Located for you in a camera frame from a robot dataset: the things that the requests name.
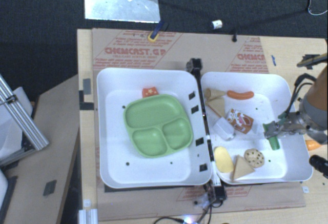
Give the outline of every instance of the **cardboard sheet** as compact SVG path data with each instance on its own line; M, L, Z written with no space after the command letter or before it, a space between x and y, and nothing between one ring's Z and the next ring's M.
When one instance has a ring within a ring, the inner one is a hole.
M94 29L93 79L106 67L184 70L191 58L201 58L202 74L209 71L268 73L259 37L229 35L160 33L147 40L148 31ZM200 214L194 204L203 194L202 186L112 190L99 175L98 117L95 112L98 219L133 219L168 215ZM265 210L304 207L298 182L227 187L228 199L213 212Z

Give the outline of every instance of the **robotic hand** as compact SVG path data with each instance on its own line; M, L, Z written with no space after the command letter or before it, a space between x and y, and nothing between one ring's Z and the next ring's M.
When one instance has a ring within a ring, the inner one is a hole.
M310 59L305 59L297 66L312 66L318 63L326 62L327 54L320 56L312 56ZM310 83L302 83L304 79L313 81ZM299 99L300 105L297 112L290 112L293 102L296 100L300 89L304 85L312 85L305 95L304 99ZM264 136L267 138L274 148L276 137L286 134L307 134L320 144L327 144L327 135L324 131L327 129L327 66L320 73L318 78L314 78L308 74L299 76L295 83L295 89L287 109L280 115L278 122L272 121L269 124L263 125Z

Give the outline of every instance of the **black carpet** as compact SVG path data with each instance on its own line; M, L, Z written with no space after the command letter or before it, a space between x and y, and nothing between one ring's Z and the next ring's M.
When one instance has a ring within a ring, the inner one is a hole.
M306 12L308 0L159 0L168 31L327 38L327 14ZM327 0L313 0L313 12ZM221 19L223 28L211 30ZM151 30L154 24L92 21L84 0L0 0L0 74L30 97L77 73L78 28Z

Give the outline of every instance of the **white tray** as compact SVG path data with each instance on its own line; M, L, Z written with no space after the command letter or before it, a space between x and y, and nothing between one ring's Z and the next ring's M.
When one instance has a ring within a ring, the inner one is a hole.
M231 108L237 109L254 118L252 130L243 134L236 131L236 136L225 141L215 134L213 124L218 116L206 107L212 147L225 147L233 162L237 155L244 155L246 149L256 148L264 155L265 162L255 172L232 180L232 173L220 173L219 177L226 183L259 184L267 182L304 181L312 176L313 168L309 164L309 153L303 135L288 135L280 138L280 149L273 151L269 141L264 138L262 124L278 120L289 105L291 93L287 82L278 75L247 74L247 73L221 73L209 72L201 79L202 88L213 88L222 91L233 90L237 92L253 91L254 97L247 100L235 100L224 96L225 112Z
M142 89L151 87L179 100L194 133L189 147L159 158L146 158L137 152L123 118L123 106L141 99ZM97 77L97 91L100 175L106 185L113 188L188 186L209 181L212 169L198 87L190 73L107 68ZM191 109L197 106L198 111L192 114Z

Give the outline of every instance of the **green plate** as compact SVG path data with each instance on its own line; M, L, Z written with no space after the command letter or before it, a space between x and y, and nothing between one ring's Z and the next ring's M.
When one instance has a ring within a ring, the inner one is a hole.
M127 105L124 123L130 140L145 157L161 157L191 144L193 131L180 102L166 94L149 96Z

